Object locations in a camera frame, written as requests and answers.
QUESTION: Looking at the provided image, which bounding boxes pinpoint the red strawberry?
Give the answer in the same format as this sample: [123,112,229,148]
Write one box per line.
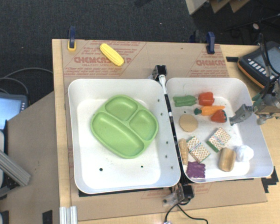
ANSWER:
[210,109,228,124]

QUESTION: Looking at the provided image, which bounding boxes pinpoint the tan round biscuit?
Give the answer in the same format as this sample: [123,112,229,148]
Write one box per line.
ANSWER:
[178,114,199,133]

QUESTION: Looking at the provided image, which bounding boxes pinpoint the patterned packet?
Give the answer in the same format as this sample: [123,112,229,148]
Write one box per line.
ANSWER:
[186,135,211,164]
[205,127,232,153]

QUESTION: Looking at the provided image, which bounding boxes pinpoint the brown cardboard board red print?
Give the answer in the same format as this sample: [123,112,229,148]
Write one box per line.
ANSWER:
[61,39,274,221]

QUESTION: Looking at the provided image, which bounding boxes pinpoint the white crumpled lump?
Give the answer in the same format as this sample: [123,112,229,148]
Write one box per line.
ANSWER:
[235,145,255,162]

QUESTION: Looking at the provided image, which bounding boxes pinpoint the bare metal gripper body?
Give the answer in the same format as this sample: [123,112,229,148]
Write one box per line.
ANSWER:
[252,91,280,120]

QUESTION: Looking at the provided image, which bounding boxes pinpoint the green divided plate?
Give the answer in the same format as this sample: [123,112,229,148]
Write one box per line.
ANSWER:
[90,94,160,160]

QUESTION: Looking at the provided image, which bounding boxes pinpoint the red bell pepper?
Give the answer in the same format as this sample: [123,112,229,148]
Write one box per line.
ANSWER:
[197,91,216,107]

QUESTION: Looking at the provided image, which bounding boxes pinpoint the white plastic tray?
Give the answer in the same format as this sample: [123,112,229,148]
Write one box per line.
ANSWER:
[68,78,182,195]
[165,77,274,184]

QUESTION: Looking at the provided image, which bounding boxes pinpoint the orange carrot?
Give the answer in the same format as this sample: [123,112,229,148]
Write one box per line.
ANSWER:
[194,105,226,116]

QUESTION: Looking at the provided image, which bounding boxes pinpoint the yellow corn cob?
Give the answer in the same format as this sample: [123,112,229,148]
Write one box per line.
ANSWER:
[99,43,125,67]

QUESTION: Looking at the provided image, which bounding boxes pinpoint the pale tan corn cob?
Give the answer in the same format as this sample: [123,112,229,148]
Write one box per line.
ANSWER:
[178,138,189,166]

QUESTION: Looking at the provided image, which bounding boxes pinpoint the thin black and white rod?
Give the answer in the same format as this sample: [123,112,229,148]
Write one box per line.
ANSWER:
[159,74,185,184]

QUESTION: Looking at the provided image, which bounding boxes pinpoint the tan bread roll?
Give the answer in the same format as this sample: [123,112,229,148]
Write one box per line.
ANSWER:
[218,147,237,173]

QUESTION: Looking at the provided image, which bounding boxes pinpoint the black block with wires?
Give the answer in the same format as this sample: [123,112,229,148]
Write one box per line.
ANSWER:
[175,184,195,202]
[151,64,168,80]

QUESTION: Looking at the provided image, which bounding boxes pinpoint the purple grapes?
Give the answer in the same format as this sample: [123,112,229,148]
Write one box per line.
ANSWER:
[186,161,206,179]

